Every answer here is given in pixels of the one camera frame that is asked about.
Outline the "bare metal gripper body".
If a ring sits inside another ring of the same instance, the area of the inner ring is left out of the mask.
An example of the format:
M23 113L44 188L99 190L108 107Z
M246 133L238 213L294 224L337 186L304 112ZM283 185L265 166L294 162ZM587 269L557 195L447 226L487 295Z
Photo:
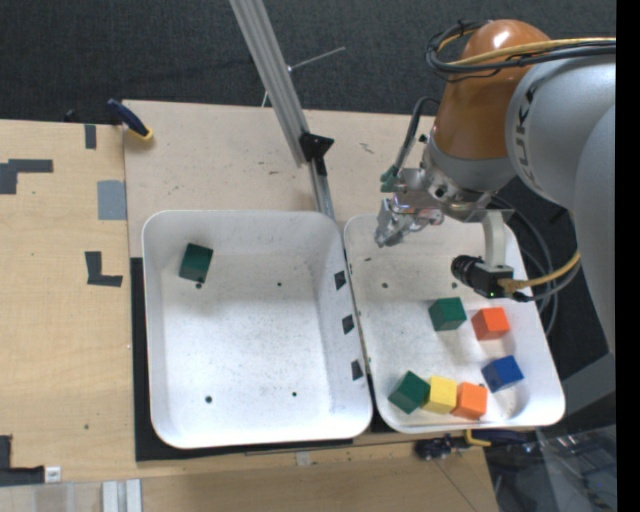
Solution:
M438 225L445 217L466 222L486 208L492 192L459 187L438 169L398 168L385 172L385 192L390 193L392 210L400 214L420 214L426 226Z

